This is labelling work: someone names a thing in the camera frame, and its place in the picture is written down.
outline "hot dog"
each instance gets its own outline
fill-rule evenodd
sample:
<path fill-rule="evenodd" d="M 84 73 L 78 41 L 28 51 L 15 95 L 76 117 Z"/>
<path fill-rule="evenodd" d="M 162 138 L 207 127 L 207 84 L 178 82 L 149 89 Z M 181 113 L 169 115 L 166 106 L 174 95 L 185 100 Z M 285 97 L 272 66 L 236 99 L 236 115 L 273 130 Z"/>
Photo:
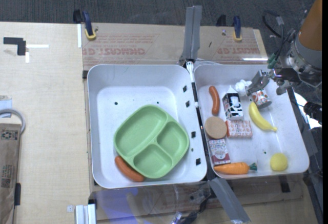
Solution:
<path fill-rule="evenodd" d="M 214 86 L 209 87 L 209 92 L 213 100 L 213 106 L 212 106 L 212 114 L 218 115 L 219 109 L 220 109 L 220 98 L 219 93 L 217 92 L 216 88 Z"/>
<path fill-rule="evenodd" d="M 130 168 L 130 166 L 124 161 L 121 156 L 115 157 L 115 164 L 117 165 L 120 172 L 126 176 L 127 178 L 135 181 L 135 182 L 143 182 L 145 177 L 140 173 Z"/>

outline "wooden table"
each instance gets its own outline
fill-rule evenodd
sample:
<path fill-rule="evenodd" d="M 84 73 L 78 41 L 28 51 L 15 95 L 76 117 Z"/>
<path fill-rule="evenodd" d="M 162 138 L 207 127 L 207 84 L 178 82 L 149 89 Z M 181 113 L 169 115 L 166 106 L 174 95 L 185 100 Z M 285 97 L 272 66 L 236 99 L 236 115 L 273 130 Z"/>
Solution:
<path fill-rule="evenodd" d="M 13 108 L 22 112 L 27 124 L 18 168 L 22 193 L 14 222 L 74 223 L 71 206 L 86 205 L 91 191 L 77 25 L 2 22 L 0 37 L 49 45 L 30 48 L 26 63 L 24 56 L 17 56 L 17 46 L 0 44 L 0 94 L 12 97 Z M 19 122 L 15 117 L 1 121 Z M 308 190 L 300 185 L 302 199 L 245 206 L 252 223 L 315 223 Z M 195 223 L 212 223 L 224 214 L 223 209 L 206 210 Z M 226 216 L 223 219 L 230 223 Z M 156 222 L 154 217 L 145 220 Z"/>

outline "toy banana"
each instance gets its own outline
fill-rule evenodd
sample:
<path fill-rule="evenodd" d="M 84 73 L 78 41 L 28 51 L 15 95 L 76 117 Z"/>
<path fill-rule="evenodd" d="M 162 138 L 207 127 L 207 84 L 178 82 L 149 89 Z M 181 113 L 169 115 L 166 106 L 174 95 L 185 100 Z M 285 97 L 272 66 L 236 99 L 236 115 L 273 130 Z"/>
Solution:
<path fill-rule="evenodd" d="M 277 131 L 276 127 L 273 127 L 267 120 L 265 120 L 260 112 L 258 111 L 258 108 L 254 102 L 251 102 L 248 107 L 249 115 L 252 119 L 252 121 L 257 125 L 260 129 L 263 130 L 273 130 Z"/>

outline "can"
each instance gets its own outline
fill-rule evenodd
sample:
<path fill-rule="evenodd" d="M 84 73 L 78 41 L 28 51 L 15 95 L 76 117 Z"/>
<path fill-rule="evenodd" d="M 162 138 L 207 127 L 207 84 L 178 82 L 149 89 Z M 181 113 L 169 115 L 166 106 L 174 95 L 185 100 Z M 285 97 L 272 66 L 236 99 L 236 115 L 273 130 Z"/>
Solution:
<path fill-rule="evenodd" d="M 254 103 L 259 109 L 267 107 L 272 103 L 265 89 L 258 90 L 252 93 L 251 96 L 252 96 L 252 100 L 254 101 Z"/>

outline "lemon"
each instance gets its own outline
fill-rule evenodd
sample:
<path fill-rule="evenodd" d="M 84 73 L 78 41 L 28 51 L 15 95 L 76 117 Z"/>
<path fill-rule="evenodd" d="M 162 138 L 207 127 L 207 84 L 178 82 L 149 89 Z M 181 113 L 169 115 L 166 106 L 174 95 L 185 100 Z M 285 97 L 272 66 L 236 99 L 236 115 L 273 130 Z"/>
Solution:
<path fill-rule="evenodd" d="M 275 153 L 270 159 L 271 169 L 274 171 L 282 171 L 288 167 L 287 157 L 282 153 Z"/>

